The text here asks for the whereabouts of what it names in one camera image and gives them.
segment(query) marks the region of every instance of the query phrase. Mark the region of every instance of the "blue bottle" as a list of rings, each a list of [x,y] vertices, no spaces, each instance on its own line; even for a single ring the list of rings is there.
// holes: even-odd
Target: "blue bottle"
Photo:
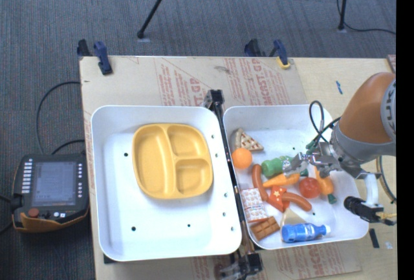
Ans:
[[[328,225],[316,226],[309,222],[305,224],[286,224],[282,226],[282,239],[285,242],[310,241],[331,232]]]

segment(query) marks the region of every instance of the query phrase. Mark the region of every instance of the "pizza slice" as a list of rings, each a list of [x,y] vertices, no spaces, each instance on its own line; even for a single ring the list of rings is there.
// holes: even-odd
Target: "pizza slice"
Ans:
[[[245,148],[250,151],[260,151],[264,150],[264,147],[252,138],[249,134],[243,131],[242,128],[239,128],[235,134],[235,147],[236,148]]]

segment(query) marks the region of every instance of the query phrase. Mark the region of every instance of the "yellow clip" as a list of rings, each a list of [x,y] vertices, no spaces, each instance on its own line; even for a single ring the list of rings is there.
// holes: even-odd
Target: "yellow clip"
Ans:
[[[287,69],[290,67],[290,63],[289,63],[289,62],[287,62],[287,64],[286,64],[286,65],[285,65],[285,64],[283,64],[279,56],[278,56],[278,57],[276,57],[276,62],[277,62],[277,63],[279,64],[279,66],[280,66],[282,69],[284,69],[284,70],[287,70]]]

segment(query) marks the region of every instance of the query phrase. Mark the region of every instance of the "toy tomato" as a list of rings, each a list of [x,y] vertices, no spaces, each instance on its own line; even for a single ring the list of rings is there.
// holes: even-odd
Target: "toy tomato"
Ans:
[[[299,182],[299,191],[303,197],[314,199],[321,193],[321,187],[315,178],[306,177]]]

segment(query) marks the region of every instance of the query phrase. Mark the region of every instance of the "white tray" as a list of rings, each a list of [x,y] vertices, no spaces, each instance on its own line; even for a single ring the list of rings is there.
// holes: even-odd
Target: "white tray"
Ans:
[[[188,124],[205,137],[213,166],[206,193],[160,200],[139,188],[132,139],[141,126]],[[216,115],[204,107],[122,106],[97,109],[91,118],[99,243],[115,261],[232,253],[241,227]]]
[[[320,124],[320,109],[312,108],[314,122]],[[325,125],[332,118],[324,111]],[[261,164],[264,160],[271,160],[279,156],[294,157],[298,152],[306,153],[305,146],[317,135],[309,118],[309,105],[275,105],[275,106],[238,106],[226,110],[223,115],[226,137],[230,152],[234,150],[234,133],[243,128],[247,134],[260,142],[265,149],[253,151],[253,164]],[[328,129],[323,136],[329,140],[331,130]],[[308,167],[309,176],[314,177],[312,166]],[[240,189],[252,188],[252,166],[246,170],[235,169],[237,185]],[[343,201],[348,196],[359,197],[354,178],[344,171],[331,171],[334,184],[334,195],[338,199],[335,204],[329,204],[326,197],[320,195],[310,199],[312,210],[303,211],[299,206],[290,203],[291,210],[303,220],[315,225],[329,225],[331,233],[318,240],[285,243],[281,240],[280,231],[257,241],[249,228],[250,238],[261,248],[267,250],[318,244],[323,242],[344,241],[360,239],[367,231],[369,224],[359,216],[346,210]],[[288,191],[300,194],[298,185],[287,186]],[[268,203],[264,203],[268,216],[275,216],[281,224],[282,212]]]

